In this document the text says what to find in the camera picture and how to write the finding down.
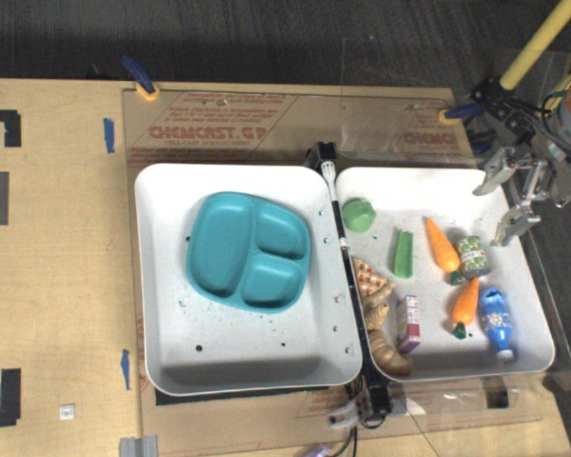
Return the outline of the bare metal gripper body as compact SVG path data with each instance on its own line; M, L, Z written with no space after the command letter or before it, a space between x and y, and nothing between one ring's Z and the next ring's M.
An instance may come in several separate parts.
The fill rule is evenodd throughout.
M555 143L533 143L522 164L524 203L551 200L562 208L571 202L571 156Z

